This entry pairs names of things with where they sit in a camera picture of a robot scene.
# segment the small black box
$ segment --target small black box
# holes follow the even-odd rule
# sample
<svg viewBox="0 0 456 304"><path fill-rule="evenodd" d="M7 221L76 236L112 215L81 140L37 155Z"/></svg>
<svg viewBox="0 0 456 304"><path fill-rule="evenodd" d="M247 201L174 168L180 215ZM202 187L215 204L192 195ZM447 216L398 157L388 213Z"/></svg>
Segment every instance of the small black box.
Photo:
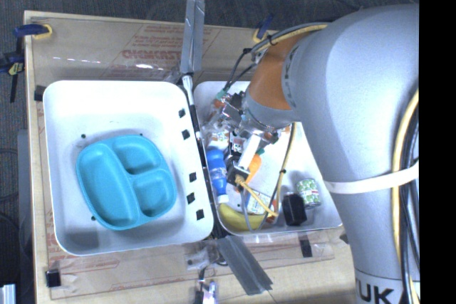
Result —
<svg viewBox="0 0 456 304"><path fill-rule="evenodd" d="M282 209L287 226L300 226L307 220L304 200L298 194L286 195L282 200Z"/></svg>

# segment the white strap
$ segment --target white strap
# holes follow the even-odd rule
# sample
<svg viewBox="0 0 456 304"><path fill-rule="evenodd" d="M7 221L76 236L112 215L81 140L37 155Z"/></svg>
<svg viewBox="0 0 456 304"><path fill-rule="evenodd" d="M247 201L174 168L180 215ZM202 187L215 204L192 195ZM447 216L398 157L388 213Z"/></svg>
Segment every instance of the white strap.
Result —
<svg viewBox="0 0 456 304"><path fill-rule="evenodd" d="M327 182L326 188L334 194L360 194L377 190L391 189L407 184L420 176L419 161L408 169L391 172L390 174L370 177L357 182Z"/></svg>

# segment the blue clamp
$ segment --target blue clamp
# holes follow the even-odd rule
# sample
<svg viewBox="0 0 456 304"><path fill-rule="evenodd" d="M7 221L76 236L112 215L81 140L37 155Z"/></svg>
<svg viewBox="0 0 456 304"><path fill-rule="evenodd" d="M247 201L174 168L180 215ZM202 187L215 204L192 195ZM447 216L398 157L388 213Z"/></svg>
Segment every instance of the blue clamp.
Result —
<svg viewBox="0 0 456 304"><path fill-rule="evenodd" d="M16 50L0 54L0 73L8 73L13 77L11 83L11 94L9 102L13 103L16 98L17 75L24 71L25 55L23 50L23 38L25 36L37 36L40 34L51 33L51 27L42 26L41 24L25 24L16 27L13 35L17 38Z"/></svg>
<svg viewBox="0 0 456 304"><path fill-rule="evenodd" d="M261 22L259 22L256 25L256 32L254 34L254 41L255 42L261 42L266 35L267 30L269 29L269 25L272 22L272 19L274 18L273 14L269 14L265 19L263 19Z"/></svg>

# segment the bottle cap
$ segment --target bottle cap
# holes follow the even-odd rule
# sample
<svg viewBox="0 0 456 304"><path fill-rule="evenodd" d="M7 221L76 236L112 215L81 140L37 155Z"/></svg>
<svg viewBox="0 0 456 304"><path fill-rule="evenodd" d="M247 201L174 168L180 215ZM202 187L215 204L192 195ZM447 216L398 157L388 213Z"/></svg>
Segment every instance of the bottle cap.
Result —
<svg viewBox="0 0 456 304"><path fill-rule="evenodd" d="M218 204L226 204L229 201L229 197L227 194L222 194L217 197Z"/></svg>

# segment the banana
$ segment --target banana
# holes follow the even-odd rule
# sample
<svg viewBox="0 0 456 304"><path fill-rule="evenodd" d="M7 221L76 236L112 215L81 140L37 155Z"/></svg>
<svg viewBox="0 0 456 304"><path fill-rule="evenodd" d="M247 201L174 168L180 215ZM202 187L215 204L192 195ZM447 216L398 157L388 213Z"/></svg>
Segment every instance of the banana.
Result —
<svg viewBox="0 0 456 304"><path fill-rule="evenodd" d="M247 223L245 222L244 215L238 211L233 210L226 204L219 205L220 219L227 225L239 230L248 231ZM252 229L257 229L263 220L264 215L249 215L249 222Z"/></svg>

